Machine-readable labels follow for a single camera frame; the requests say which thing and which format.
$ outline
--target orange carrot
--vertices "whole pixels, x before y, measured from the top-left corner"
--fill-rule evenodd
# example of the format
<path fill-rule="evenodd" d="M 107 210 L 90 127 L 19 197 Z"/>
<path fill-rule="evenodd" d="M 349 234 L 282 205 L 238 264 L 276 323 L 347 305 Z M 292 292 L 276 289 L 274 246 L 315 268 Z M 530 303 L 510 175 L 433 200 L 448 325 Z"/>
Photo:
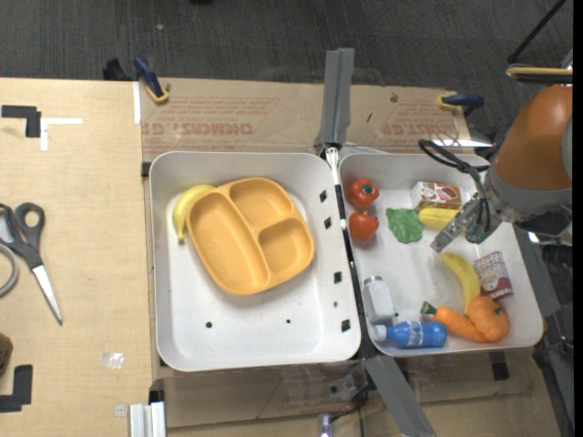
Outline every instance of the orange carrot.
<path fill-rule="evenodd" d="M 433 315 L 434 320 L 444 324 L 447 331 L 453 335 L 478 341 L 480 343 L 489 342 L 489 340 L 477 330 L 476 326 L 470 319 L 447 306 L 434 308 L 431 304 L 425 301 L 421 308 L 421 313 Z"/>

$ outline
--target yellow plate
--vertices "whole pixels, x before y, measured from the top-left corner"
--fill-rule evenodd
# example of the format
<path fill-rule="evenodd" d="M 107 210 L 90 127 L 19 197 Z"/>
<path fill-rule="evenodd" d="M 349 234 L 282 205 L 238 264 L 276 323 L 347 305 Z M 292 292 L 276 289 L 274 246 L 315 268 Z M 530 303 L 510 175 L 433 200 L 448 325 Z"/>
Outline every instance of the yellow plate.
<path fill-rule="evenodd" d="M 268 178 L 245 178 L 192 202 L 190 240 L 214 281 L 225 291 L 251 295 L 305 270 L 312 235 L 288 193 Z"/>

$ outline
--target gray floor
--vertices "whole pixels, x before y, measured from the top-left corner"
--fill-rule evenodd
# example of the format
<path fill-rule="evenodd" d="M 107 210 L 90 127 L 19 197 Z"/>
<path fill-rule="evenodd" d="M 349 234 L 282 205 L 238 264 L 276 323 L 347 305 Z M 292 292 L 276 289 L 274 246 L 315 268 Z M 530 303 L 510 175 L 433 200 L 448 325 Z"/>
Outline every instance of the gray floor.
<path fill-rule="evenodd" d="M 0 0 L 0 77 L 102 79 L 112 57 L 135 76 L 140 55 L 158 76 L 321 83 L 325 51 L 354 47 L 355 84 L 477 94 L 486 104 L 469 123 L 500 142 L 540 88 L 507 77 L 506 59 L 557 1 Z M 573 47 L 573 7 L 567 0 L 518 61 L 558 66 Z M 553 282 L 572 290 L 572 273 L 558 272 Z"/>

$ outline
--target yellow corn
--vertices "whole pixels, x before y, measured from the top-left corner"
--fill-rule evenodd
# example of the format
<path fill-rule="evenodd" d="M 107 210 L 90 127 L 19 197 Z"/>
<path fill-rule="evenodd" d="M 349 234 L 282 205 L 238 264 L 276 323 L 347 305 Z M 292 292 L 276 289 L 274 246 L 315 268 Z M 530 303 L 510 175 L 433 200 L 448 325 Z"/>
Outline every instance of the yellow corn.
<path fill-rule="evenodd" d="M 419 210 L 419 221 L 426 227 L 442 229 L 450 220 L 455 217 L 457 209 L 454 208 L 434 208 L 426 206 Z"/>

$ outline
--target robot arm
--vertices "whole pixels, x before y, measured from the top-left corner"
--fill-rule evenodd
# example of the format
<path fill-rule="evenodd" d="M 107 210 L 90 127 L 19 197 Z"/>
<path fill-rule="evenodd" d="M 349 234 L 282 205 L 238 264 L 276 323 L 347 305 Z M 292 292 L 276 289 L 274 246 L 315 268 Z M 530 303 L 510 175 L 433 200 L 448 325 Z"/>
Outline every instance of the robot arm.
<path fill-rule="evenodd" d="M 572 217 L 572 86 L 547 86 L 524 106 L 486 172 L 476 195 L 437 235 L 441 250 L 462 232 L 479 244 L 501 222 L 556 237 Z M 486 199 L 489 219 L 482 218 Z"/>

